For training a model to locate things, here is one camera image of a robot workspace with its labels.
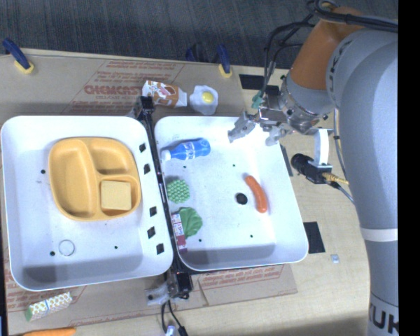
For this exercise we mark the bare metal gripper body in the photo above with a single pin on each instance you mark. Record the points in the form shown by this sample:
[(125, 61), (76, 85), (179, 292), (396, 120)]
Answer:
[(287, 115)]

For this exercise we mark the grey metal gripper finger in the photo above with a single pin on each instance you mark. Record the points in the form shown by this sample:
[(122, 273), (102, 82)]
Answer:
[(273, 137), (241, 129)]

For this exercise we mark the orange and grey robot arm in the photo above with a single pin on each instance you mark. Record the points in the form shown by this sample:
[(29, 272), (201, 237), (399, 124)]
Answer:
[(367, 124)]

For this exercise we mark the white fried egg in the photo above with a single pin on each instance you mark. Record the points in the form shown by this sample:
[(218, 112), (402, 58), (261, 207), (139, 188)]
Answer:
[(204, 99)]

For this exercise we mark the blue soda bottle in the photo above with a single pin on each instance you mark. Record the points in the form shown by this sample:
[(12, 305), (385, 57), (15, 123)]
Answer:
[(190, 150)]

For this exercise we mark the orange sausage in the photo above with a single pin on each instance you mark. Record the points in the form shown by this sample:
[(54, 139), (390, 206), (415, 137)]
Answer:
[(257, 193)]

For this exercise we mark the small black round object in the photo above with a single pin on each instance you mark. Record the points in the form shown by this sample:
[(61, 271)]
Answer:
[(241, 198)]

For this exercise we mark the brown and white milk carton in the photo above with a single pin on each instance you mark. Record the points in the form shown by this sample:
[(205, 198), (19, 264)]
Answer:
[(165, 94)]

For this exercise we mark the green grapes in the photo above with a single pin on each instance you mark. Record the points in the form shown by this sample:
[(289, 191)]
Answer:
[(178, 190)]

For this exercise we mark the thin black rod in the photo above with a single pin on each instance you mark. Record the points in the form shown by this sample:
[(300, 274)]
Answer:
[(158, 184)]

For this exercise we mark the white plastic tray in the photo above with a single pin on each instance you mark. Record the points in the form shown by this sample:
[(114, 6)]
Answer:
[(35, 205), (220, 229)]

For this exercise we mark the green lettuce leaf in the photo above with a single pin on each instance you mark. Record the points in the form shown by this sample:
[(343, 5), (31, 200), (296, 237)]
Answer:
[(192, 221)]

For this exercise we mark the red and white small carton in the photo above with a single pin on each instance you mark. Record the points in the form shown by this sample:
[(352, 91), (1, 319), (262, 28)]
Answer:
[(178, 233)]

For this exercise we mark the yellow cheese block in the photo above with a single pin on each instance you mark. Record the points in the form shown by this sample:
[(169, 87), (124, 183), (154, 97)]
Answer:
[(115, 195)]

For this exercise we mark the brown cardboard board red print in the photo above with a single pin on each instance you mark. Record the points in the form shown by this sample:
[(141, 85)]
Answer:
[(73, 82)]

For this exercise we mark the orange divided plate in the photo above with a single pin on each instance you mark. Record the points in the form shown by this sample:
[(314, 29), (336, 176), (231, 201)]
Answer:
[(73, 177)]

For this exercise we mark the green and white patterned box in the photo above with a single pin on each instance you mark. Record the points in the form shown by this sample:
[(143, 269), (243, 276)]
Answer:
[(49, 306)]

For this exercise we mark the orange carrot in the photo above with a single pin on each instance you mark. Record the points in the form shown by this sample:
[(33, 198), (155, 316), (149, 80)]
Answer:
[(50, 332)]

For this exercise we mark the black cylinder on white bracket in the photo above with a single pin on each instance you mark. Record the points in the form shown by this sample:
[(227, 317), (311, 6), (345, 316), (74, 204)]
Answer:
[(309, 168)]

